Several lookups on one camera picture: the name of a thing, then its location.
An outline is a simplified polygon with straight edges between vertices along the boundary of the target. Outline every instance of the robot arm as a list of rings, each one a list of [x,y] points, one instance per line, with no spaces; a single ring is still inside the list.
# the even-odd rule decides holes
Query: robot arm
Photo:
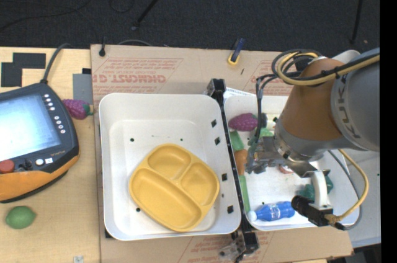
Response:
[[[294,87],[277,120],[274,137],[261,138],[257,144],[272,156],[278,152],[300,177],[311,178],[316,200],[296,196],[292,205],[318,226],[341,228],[326,203],[324,176],[329,170],[319,171],[310,162],[331,149],[342,153],[344,148],[380,150],[379,48],[361,55],[346,53],[332,59],[315,57],[298,79],[277,71],[279,78]]]

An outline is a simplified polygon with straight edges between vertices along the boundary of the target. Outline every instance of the screen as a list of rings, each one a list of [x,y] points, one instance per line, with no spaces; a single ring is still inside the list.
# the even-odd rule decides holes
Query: screen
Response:
[[[0,102],[0,161],[60,143],[39,94]]]

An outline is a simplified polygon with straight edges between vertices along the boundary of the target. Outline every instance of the plastic tray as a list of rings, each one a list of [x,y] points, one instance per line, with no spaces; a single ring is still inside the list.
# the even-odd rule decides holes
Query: plastic tray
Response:
[[[264,96],[262,100],[262,111],[272,117],[278,116],[281,114],[286,101],[287,97]],[[227,98],[225,102],[225,114],[228,120],[244,113],[257,115],[257,100],[255,96],[231,96]],[[239,135],[245,144],[245,148],[248,149],[248,140],[250,136],[252,136],[252,133],[248,131],[239,131]],[[338,151],[332,152],[347,170],[346,162],[342,154]],[[357,195],[348,176],[341,168],[341,165],[329,153],[325,153],[324,157],[311,164],[319,170],[331,170],[328,177],[331,179],[334,187],[328,194],[328,202],[333,207],[334,214],[343,214],[357,202]],[[257,210],[263,206],[264,203],[291,201],[305,184],[311,183],[309,178],[302,179],[295,173],[283,174],[277,167],[267,167],[266,171],[260,174],[255,174],[254,172],[248,174],[245,172],[244,176],[251,210]],[[359,209],[356,209],[351,215],[344,218],[341,223],[349,226],[353,224],[358,217]],[[263,231],[314,226],[306,217],[298,213],[295,213],[291,218],[282,218],[275,221],[250,221],[249,219],[248,221],[253,227]]]
[[[128,187],[132,199],[150,217],[184,232],[197,226],[212,207],[219,180],[191,152],[179,145],[163,144],[135,169]]]
[[[104,222],[115,239],[165,238],[234,232],[241,211],[218,103],[200,94],[119,94],[99,104]],[[175,144],[216,174],[220,189],[200,223],[186,232],[153,220],[132,199],[133,171],[159,145]]]

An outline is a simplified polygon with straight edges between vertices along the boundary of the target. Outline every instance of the yellow cable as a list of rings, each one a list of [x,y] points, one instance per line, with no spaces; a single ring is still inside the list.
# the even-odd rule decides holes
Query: yellow cable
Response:
[[[361,176],[364,179],[364,191],[361,195],[361,197],[358,199],[358,201],[353,205],[353,207],[351,207],[350,209],[348,209],[348,211],[346,211],[343,215],[325,215],[325,219],[328,220],[328,222],[330,223],[330,225],[335,225],[335,223],[337,223],[338,221],[341,221],[342,219],[344,219],[345,217],[347,217],[348,215],[350,215],[355,209],[357,209],[365,200],[365,198],[368,195],[368,190],[369,190],[369,181],[368,181],[368,177],[367,175],[364,173],[364,171],[361,169],[361,167],[343,150],[343,149],[339,149],[339,151],[341,152],[341,154],[350,162],[352,163],[352,165],[359,171],[359,173],[361,174]]]
[[[281,79],[283,79],[284,82],[289,83],[289,84],[294,84],[297,86],[312,86],[315,84],[324,83],[328,80],[336,78],[337,76],[342,76],[343,74],[349,73],[353,70],[357,70],[357,69],[363,68],[365,66],[369,66],[372,63],[375,63],[380,60],[380,55],[377,55],[377,56],[367,59],[361,63],[353,65],[349,68],[342,69],[340,71],[337,71],[336,73],[332,73],[332,74],[329,74],[329,75],[321,77],[321,78],[317,78],[317,79],[313,79],[313,80],[296,80],[296,79],[292,79],[292,78],[289,78],[286,75],[284,75],[282,72],[282,66],[284,65],[284,63],[286,63],[288,60],[290,60],[292,57],[294,57],[297,53],[298,52],[292,53],[291,55],[287,55],[286,57],[284,57],[284,59],[280,60],[278,66],[277,66],[277,74],[279,75],[279,77]]]

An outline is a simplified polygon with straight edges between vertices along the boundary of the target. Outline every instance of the white button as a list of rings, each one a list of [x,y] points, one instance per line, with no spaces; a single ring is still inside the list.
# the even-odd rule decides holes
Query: white button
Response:
[[[37,166],[41,166],[42,164],[44,164],[44,160],[42,160],[41,158],[36,159],[36,165]]]

